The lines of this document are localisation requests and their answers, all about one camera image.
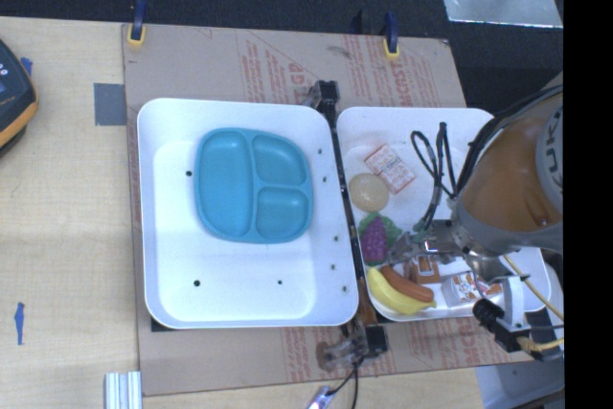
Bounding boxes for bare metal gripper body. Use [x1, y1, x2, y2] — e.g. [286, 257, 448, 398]
[421, 218, 512, 283]

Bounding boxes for orange and white carton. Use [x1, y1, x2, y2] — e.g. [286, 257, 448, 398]
[408, 254, 443, 286]

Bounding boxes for purple grapes with green leaf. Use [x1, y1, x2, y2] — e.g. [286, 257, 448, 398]
[357, 212, 404, 267]

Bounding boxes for orange sausage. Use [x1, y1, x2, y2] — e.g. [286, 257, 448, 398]
[379, 264, 435, 304]

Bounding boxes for white carton with cartoon print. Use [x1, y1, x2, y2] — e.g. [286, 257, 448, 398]
[440, 271, 505, 309]

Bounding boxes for yellow banana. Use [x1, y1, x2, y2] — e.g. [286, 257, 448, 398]
[366, 265, 439, 316]

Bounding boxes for cream round bread bun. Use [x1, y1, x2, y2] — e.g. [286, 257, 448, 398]
[348, 171, 391, 214]

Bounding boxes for thin black and white rod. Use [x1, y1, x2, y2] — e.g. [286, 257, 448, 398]
[329, 108, 371, 327]

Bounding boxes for white packet with orange print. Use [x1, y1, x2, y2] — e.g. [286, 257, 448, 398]
[363, 144, 418, 195]

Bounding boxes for white plastic tray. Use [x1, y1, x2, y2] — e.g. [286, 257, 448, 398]
[335, 105, 553, 324]
[136, 97, 360, 330]

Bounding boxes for blue divided plate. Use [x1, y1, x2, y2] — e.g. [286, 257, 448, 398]
[193, 126, 314, 245]

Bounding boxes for brown cardboard board red print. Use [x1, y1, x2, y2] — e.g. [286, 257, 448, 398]
[121, 23, 528, 397]

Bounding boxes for black cylinder on white bracket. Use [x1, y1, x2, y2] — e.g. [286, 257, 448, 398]
[471, 275, 534, 353]

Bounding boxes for black block with thin wires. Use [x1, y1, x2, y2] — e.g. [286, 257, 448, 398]
[305, 80, 342, 112]
[316, 322, 389, 371]

